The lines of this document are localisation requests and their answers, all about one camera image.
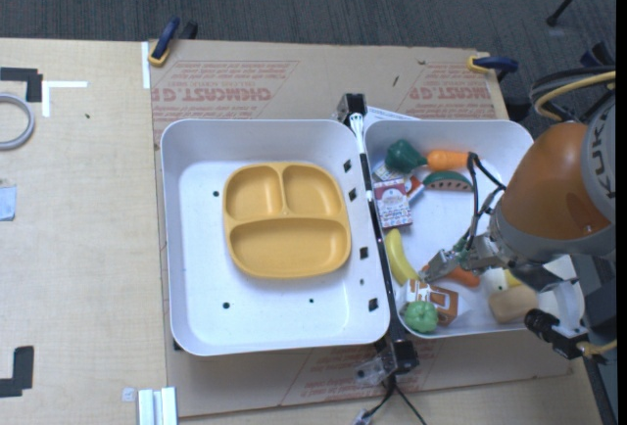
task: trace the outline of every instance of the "white strip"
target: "white strip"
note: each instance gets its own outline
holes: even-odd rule
[[[150,63],[148,62],[148,42],[141,43],[141,72],[144,77],[144,89],[150,89]]]
[[[53,87],[62,87],[64,89],[87,87],[87,80],[43,80],[41,82],[41,114],[44,117],[50,117],[50,89]]]

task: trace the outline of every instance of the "small box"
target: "small box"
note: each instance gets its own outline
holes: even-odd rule
[[[404,178],[379,181],[372,185],[372,189],[382,228],[407,226],[412,223]]]

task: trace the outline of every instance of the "yellow divided plate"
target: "yellow divided plate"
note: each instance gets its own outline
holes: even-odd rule
[[[331,272],[351,251],[339,185],[321,167],[263,163],[234,171],[223,190],[226,242],[244,272],[291,279]]]

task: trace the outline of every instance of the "cardboard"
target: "cardboard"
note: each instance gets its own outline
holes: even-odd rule
[[[181,118],[333,118],[345,93],[370,107],[414,118],[506,118],[493,71],[476,73],[473,49],[335,47],[174,40],[166,64],[150,67],[168,384],[180,417],[379,396],[356,385],[371,346],[197,357],[169,329],[168,268],[159,143]],[[208,138],[219,141],[219,138]],[[447,389],[564,375],[567,360],[528,331],[413,340],[420,365],[404,391]]]

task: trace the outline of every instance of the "metal ring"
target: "metal ring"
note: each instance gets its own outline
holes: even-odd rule
[[[10,141],[0,141],[0,151],[13,150],[15,148],[21,147],[32,134],[32,130],[35,127],[35,115],[32,112],[32,108],[25,100],[23,100],[22,98],[18,98],[17,96],[13,96],[12,94],[0,93],[0,103],[10,103],[12,105],[16,105],[17,107],[24,110],[26,116],[28,117],[28,124],[26,125],[26,129],[22,134],[20,134],[20,136]]]

